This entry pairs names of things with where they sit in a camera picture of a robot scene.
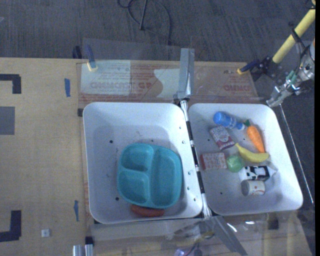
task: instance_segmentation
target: yellow tube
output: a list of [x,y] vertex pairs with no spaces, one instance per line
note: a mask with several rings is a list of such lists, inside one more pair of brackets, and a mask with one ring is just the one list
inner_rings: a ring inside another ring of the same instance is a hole
[[[309,10],[306,15],[303,17],[303,19],[300,21],[300,23],[296,26],[294,29],[296,34],[301,37],[306,30],[309,28],[309,26],[315,21],[316,19],[316,10],[311,9]],[[291,50],[291,48],[295,45],[296,41],[293,38],[292,35],[290,35],[286,41],[283,43],[283,45],[280,47],[280,49],[276,52],[276,54],[273,56],[272,60],[274,63],[279,64],[284,57],[287,55],[287,53]]]

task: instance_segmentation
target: blue bottle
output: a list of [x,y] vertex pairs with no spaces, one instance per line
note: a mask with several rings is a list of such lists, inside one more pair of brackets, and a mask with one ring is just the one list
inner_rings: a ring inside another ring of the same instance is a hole
[[213,116],[213,121],[220,126],[232,129],[237,128],[238,130],[243,130],[245,125],[242,122],[238,122],[234,117],[229,116],[228,114],[217,112]]

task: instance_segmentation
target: teal plate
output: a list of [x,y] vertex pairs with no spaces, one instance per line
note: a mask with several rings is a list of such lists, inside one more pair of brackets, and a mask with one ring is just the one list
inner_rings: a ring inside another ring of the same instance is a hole
[[171,149],[133,143],[118,161],[117,189],[131,204],[165,209],[179,200],[182,175],[181,159]]

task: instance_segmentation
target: sausage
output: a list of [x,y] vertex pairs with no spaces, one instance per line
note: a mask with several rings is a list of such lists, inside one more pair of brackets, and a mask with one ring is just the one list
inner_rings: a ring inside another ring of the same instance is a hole
[[131,208],[131,211],[133,211],[135,214],[138,214],[142,217],[161,217],[165,213],[164,209],[153,209],[153,208],[138,206],[135,204],[132,204],[130,208]]

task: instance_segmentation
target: yellow banana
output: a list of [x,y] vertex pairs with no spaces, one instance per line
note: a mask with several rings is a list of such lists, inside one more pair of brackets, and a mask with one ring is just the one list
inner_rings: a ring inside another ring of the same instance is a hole
[[246,148],[239,145],[239,143],[235,144],[239,150],[240,156],[252,163],[261,163],[269,158],[269,153],[253,153]]

